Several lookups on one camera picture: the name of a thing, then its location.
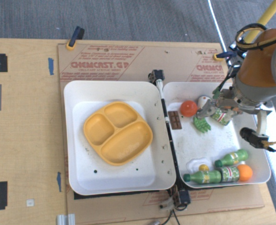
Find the white plastic tray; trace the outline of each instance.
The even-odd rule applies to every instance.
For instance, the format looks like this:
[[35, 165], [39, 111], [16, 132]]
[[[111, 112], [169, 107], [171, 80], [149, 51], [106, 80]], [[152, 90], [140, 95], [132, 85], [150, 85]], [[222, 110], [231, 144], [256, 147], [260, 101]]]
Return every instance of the white plastic tray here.
[[193, 100], [197, 103], [201, 96], [212, 97], [212, 91], [218, 85], [218, 83], [211, 82], [170, 82], [163, 87], [167, 111], [178, 111], [182, 125], [182, 129], [171, 130], [181, 178], [188, 173], [186, 164], [192, 159], [205, 158], [211, 162], [211, 167], [214, 167], [215, 160], [221, 159], [229, 152], [243, 148], [248, 151], [249, 158], [241, 163], [252, 168], [253, 176], [250, 180], [218, 184], [197, 184], [191, 181], [186, 184], [192, 188], [213, 188], [267, 182], [271, 171], [265, 151], [252, 147], [239, 135], [243, 127], [256, 130], [253, 116], [243, 113], [234, 117], [227, 126], [208, 117], [206, 120], [211, 126], [211, 131], [207, 133], [201, 133], [195, 128], [192, 117], [181, 116], [180, 106], [184, 101]]
[[[106, 163], [83, 133], [85, 120], [114, 101], [131, 105], [148, 123], [153, 141], [127, 164]], [[161, 98], [149, 82], [73, 81], [64, 88], [69, 183], [81, 195], [165, 190], [176, 181]]]

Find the cardboard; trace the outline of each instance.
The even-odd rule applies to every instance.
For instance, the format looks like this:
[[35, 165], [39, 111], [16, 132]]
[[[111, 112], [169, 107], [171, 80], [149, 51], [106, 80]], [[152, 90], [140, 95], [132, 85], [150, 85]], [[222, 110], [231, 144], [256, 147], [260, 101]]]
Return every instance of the cardboard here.
[[[75, 199], [68, 180], [63, 90], [73, 80], [148, 81], [148, 74], [154, 69], [163, 69], [164, 84], [175, 81], [220, 83], [228, 70], [225, 61], [212, 58], [214, 53], [222, 52], [220, 45], [168, 47], [78, 43], [73, 51], [67, 50], [66, 44], [59, 44], [58, 52], [68, 213], [74, 213], [76, 224], [80, 225], [167, 217], [169, 213], [159, 209], [159, 204], [169, 197], [167, 191]], [[192, 202], [188, 209], [177, 215], [264, 206], [256, 185], [193, 190], [190, 196]]]

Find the red ball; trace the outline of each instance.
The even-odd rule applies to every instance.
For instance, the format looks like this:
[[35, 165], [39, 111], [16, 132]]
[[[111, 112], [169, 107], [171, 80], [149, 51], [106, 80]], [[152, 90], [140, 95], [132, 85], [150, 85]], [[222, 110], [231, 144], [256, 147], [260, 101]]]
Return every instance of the red ball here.
[[197, 104], [191, 100], [187, 100], [181, 104], [180, 112], [185, 117], [192, 117], [197, 111]]

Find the green bottle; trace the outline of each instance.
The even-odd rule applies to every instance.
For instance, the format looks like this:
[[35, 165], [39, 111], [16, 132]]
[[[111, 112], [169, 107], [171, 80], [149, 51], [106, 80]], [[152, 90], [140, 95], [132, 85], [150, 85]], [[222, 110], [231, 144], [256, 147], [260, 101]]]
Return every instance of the green bottle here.
[[199, 184], [219, 183], [222, 180], [222, 174], [218, 170], [198, 171], [194, 174], [184, 174], [185, 182], [194, 181]]
[[231, 152], [231, 153], [227, 154], [220, 160], [216, 160], [215, 167], [235, 165], [241, 161], [246, 161], [248, 157], [249, 157], [249, 155], [246, 150], [239, 149], [236, 152]]

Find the green can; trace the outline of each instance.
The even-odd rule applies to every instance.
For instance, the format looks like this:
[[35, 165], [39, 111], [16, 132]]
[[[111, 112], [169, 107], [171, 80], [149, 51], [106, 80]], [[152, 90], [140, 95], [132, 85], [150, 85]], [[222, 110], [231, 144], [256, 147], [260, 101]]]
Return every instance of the green can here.
[[239, 179], [239, 170], [233, 166], [219, 167], [218, 170], [222, 174], [221, 182], [236, 182]]

